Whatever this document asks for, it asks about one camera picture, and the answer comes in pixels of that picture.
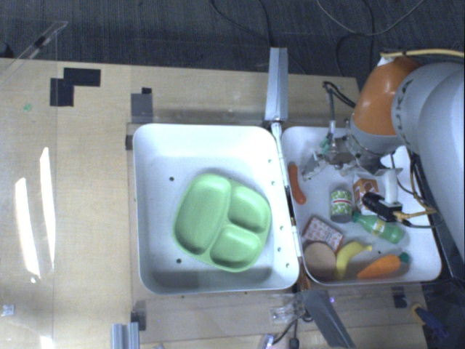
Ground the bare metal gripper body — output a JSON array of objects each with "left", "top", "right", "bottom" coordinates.
[{"left": 320, "top": 135, "right": 387, "bottom": 176}]

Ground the red sausage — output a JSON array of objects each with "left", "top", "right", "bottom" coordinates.
[{"left": 287, "top": 163, "right": 307, "bottom": 206}]

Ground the orange and white carton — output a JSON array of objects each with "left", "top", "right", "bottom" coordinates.
[{"left": 352, "top": 174, "right": 381, "bottom": 216}]

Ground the green and white can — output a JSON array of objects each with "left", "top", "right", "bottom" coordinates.
[{"left": 329, "top": 188, "right": 355, "bottom": 224}]

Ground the orange patterned packet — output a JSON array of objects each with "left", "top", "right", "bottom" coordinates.
[{"left": 301, "top": 216, "right": 345, "bottom": 253}]

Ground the green bottle with yellow label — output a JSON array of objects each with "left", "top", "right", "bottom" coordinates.
[{"left": 351, "top": 211, "right": 405, "bottom": 245}]

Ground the round brown bread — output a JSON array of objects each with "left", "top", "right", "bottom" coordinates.
[{"left": 303, "top": 241, "right": 338, "bottom": 280}]

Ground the yellow banana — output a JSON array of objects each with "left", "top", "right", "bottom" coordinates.
[{"left": 333, "top": 241, "right": 373, "bottom": 281}]

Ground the green divided plate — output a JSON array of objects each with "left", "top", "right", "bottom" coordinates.
[{"left": 171, "top": 172, "right": 273, "bottom": 273}]

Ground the orange carrot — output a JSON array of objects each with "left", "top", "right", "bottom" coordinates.
[{"left": 356, "top": 251, "right": 411, "bottom": 281}]

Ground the white plastic tray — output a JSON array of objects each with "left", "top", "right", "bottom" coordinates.
[
  {"left": 132, "top": 123, "right": 301, "bottom": 297},
  {"left": 280, "top": 125, "right": 443, "bottom": 287}
]

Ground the black cylinder on white bracket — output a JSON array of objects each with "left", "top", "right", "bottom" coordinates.
[{"left": 361, "top": 167, "right": 404, "bottom": 222}]

